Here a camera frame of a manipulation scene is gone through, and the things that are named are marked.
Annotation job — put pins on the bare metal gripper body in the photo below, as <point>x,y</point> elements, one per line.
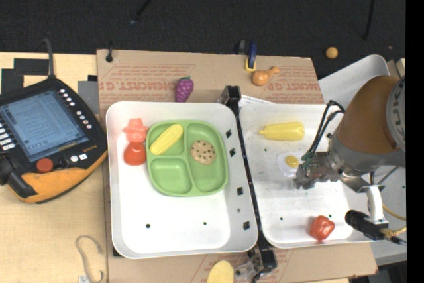
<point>323,167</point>

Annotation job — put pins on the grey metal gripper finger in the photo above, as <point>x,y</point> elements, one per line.
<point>310,183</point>
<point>299,177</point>

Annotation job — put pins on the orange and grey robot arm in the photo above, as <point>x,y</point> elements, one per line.
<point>367,116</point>

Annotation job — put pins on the white and yellow fried egg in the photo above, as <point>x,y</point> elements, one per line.
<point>291,161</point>

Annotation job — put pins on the white plastic tray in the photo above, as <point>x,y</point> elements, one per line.
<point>288,205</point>
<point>179,222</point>

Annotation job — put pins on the red bell pepper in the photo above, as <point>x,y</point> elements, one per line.
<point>322,228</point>

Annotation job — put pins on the yellow mustard bottle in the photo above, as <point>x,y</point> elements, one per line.
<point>286,131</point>

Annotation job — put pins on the brown chocolate chip biscuit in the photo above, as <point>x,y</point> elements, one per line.
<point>203,152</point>

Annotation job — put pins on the orange chicken drumstick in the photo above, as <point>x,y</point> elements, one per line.
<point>261,77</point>

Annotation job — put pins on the small tan ball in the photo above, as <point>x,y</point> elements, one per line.
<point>331,52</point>

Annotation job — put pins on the pale yellow toy food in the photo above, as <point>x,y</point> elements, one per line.
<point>220,273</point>

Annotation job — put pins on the green divided plate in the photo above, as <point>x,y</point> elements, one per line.
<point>172,174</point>

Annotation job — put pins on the brown cardboard board, red print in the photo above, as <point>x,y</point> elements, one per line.
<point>212,71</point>

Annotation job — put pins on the yellow corn cob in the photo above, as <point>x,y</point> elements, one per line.
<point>166,139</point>

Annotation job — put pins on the purple grapes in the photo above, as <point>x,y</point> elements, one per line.
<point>184,89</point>

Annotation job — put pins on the pink hat-shaped toy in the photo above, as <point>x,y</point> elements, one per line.
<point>136,131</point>

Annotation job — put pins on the brown curled strip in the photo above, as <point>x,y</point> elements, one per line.
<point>86,261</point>

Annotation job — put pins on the black cylinder on white bracket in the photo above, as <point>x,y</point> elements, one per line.
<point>362,223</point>

